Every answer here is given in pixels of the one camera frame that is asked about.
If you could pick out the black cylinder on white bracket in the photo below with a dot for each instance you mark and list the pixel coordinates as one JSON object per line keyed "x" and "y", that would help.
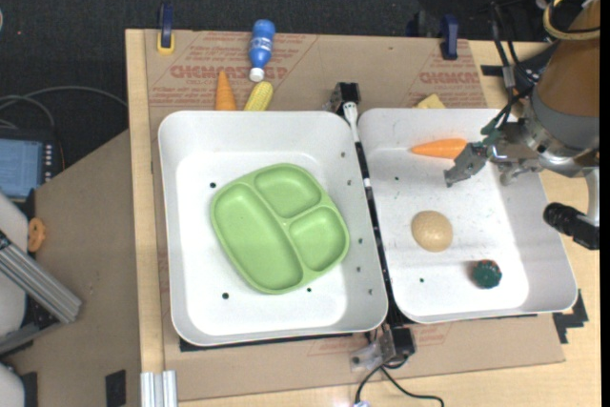
{"x": 569, "y": 219}

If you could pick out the yellow cheese wedge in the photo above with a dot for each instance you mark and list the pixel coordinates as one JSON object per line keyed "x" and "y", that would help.
{"x": 430, "y": 102}

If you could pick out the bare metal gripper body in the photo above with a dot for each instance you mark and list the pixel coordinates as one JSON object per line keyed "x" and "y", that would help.
{"x": 517, "y": 150}

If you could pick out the orange carrot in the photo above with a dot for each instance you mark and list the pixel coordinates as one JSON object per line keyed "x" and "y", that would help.
{"x": 438, "y": 148}
{"x": 225, "y": 95}

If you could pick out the orange pretzel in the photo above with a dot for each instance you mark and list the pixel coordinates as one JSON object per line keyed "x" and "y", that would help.
{"x": 36, "y": 234}

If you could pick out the white plastic tray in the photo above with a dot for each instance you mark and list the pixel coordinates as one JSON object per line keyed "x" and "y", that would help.
{"x": 476, "y": 195}
{"x": 267, "y": 133}

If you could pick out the beige egg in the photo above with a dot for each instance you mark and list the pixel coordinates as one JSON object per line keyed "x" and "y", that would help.
{"x": 432, "y": 231}

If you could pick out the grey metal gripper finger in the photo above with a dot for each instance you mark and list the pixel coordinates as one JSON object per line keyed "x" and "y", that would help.
{"x": 512, "y": 175}
{"x": 464, "y": 164}

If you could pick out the thin black and white rod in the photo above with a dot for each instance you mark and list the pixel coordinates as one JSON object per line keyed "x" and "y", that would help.
{"x": 367, "y": 176}

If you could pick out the green divided plate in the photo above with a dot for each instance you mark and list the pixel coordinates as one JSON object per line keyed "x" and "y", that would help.
{"x": 267, "y": 233}

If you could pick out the blue bottle white cap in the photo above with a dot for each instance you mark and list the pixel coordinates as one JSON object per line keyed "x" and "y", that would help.
{"x": 261, "y": 47}

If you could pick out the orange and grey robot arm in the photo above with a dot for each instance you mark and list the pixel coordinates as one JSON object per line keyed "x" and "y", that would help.
{"x": 572, "y": 71}

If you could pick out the brown cardboard board red print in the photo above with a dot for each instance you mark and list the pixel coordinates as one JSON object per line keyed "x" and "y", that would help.
{"x": 305, "y": 62}

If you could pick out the dark green round toy vegetable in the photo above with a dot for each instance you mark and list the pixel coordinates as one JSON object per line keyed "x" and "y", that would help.
{"x": 487, "y": 274}

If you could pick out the yellow corn cob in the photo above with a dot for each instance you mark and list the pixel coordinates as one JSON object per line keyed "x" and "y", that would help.
{"x": 258, "y": 96}

